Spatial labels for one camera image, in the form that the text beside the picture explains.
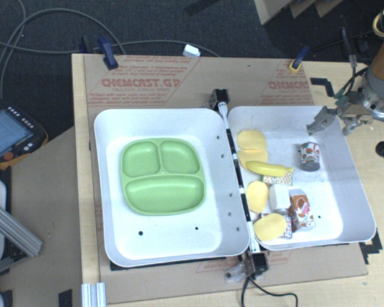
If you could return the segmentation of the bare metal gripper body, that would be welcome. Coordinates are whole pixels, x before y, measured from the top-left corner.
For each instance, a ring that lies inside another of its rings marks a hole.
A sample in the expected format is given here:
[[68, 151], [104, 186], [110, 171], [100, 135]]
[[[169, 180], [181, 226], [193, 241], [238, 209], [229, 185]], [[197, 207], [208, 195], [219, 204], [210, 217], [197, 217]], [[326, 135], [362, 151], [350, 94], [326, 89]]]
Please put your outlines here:
[[384, 91], [359, 87], [339, 101], [337, 114], [343, 118], [371, 117], [384, 122]]

